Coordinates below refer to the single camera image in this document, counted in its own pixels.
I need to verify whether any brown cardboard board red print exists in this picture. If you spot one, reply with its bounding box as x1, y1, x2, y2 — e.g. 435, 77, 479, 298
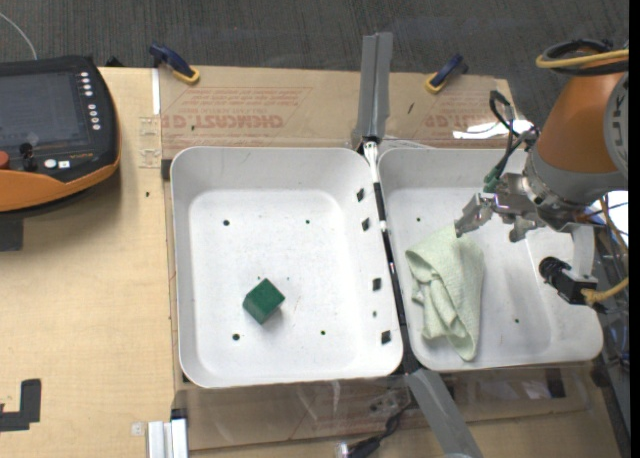
158, 64, 589, 452

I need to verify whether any thin black and white rod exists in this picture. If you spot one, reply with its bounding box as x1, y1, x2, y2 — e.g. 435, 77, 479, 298
360, 137, 411, 342

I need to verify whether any white plastic tray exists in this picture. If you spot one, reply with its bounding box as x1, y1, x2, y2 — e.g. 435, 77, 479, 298
169, 145, 405, 390
377, 146, 605, 374

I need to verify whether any pale green cloth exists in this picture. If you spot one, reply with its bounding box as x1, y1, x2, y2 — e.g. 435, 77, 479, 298
404, 223, 487, 363

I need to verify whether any black cylinder on white bracket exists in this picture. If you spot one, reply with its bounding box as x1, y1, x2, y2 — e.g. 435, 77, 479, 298
538, 223, 600, 307

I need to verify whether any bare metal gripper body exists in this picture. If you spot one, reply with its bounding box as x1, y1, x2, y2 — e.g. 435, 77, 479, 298
491, 172, 582, 233

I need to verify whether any green cube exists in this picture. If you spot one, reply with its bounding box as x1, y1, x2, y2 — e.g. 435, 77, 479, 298
241, 277, 287, 326

